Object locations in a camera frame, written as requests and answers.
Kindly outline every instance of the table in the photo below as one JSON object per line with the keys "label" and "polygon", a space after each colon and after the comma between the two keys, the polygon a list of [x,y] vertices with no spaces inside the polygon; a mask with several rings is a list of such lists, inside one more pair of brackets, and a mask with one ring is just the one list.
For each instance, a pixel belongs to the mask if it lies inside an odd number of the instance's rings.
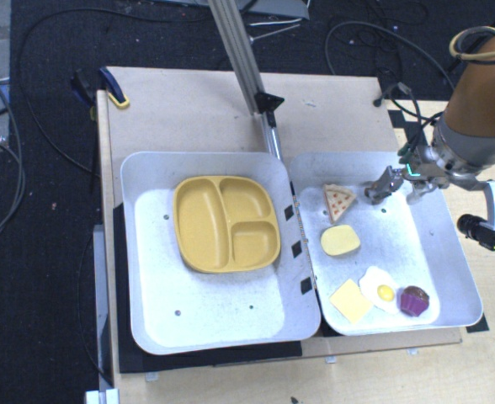
{"label": "table", "polygon": [[[121,403],[292,402],[292,398],[306,404],[495,402],[495,252],[464,237],[461,243],[489,331],[441,328],[365,337],[314,336],[301,343],[301,358],[163,371],[158,381],[120,373],[112,215],[122,202],[123,160],[138,151],[262,152],[264,143],[233,72],[109,69],[130,99],[128,109],[117,109],[104,91],[98,92],[110,350],[113,386]],[[401,145],[387,108],[372,104],[381,93],[376,78],[271,73],[262,77],[267,92],[285,98],[276,118],[287,167],[302,152],[394,152]],[[444,107],[425,105],[433,111]],[[488,172],[495,178],[495,167]],[[477,205],[475,214],[483,213],[482,195],[463,193],[454,188],[444,192],[455,222],[470,205]]]}

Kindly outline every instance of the egg yolk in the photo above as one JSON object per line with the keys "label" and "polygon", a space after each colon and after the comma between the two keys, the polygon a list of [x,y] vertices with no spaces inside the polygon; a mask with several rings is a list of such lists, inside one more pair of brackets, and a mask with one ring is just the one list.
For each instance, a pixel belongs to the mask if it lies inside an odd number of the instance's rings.
{"label": "egg yolk", "polygon": [[376,293],[382,300],[386,300],[388,302],[390,302],[391,300],[393,300],[393,298],[396,297],[395,293],[393,292],[393,289],[386,284],[381,284],[376,290]]}

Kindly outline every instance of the toy fried egg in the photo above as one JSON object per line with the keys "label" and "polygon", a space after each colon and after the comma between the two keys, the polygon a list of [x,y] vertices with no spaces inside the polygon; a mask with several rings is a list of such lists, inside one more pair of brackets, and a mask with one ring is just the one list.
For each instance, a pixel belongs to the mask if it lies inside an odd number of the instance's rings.
{"label": "toy fried egg", "polygon": [[359,279],[359,289],[373,305],[390,314],[399,312],[397,290],[399,286],[385,270],[369,266]]}

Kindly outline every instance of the pizza slice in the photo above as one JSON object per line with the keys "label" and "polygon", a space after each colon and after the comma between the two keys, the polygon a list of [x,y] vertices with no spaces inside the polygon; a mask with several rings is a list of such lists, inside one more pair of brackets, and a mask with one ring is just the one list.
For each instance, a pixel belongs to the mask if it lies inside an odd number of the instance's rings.
{"label": "pizza slice", "polygon": [[352,190],[336,184],[324,184],[322,188],[324,190],[328,215],[333,224],[354,202],[356,194]]}

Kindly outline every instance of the blue clamp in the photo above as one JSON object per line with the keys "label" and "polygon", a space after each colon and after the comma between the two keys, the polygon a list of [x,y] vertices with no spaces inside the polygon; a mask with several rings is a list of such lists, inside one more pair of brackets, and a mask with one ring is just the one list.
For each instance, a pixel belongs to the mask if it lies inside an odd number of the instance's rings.
{"label": "blue clamp", "polygon": [[119,109],[127,108],[130,105],[130,100],[122,93],[122,88],[107,67],[100,67],[99,74],[105,82],[107,93],[114,105]]}

